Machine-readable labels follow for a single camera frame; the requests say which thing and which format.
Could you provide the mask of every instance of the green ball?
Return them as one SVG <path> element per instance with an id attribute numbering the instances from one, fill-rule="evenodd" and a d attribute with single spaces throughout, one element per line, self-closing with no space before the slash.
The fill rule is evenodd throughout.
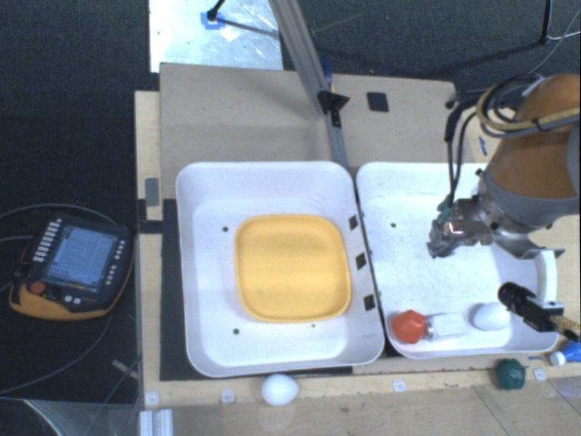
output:
<path id="1" fill-rule="evenodd" d="M 522 389 L 526 375 L 525 367 L 515 359 L 504 359 L 497 366 L 498 384 L 502 389 Z"/>

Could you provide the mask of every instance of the white plastic container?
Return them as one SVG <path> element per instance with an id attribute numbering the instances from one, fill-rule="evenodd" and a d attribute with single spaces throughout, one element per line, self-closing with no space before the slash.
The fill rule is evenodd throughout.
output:
<path id="1" fill-rule="evenodd" d="M 357 257 L 366 249 L 353 182 L 343 168 L 328 162 L 195 163 L 180 171 L 176 191 L 186 349 L 199 372 L 285 372 L 379 356 L 385 338 L 372 306 L 369 261 L 358 268 Z M 252 216 L 282 213 L 321 216 L 340 230 L 352 290 L 343 314 L 321 322 L 272 323 L 244 310 L 235 279 L 236 230 Z"/>
<path id="2" fill-rule="evenodd" d="M 457 198 L 476 192 L 475 171 L 484 166 L 463 165 Z M 519 261 L 495 245 L 459 247 L 447 258 L 432 259 L 428 254 L 431 222 L 449 192 L 446 164 L 368 163 L 358 172 L 357 187 L 389 340 L 401 354 L 429 359 L 540 352 L 555 345 L 556 333 L 536 332 L 514 313 L 510 324 L 497 331 L 482 331 L 471 324 L 471 315 L 479 305 L 498 301 L 497 291 L 504 282 L 515 282 L 537 293 L 534 261 Z M 468 331 L 443 341 L 400 342 L 391 330 L 390 319 L 408 309 L 426 316 L 462 312 Z"/>

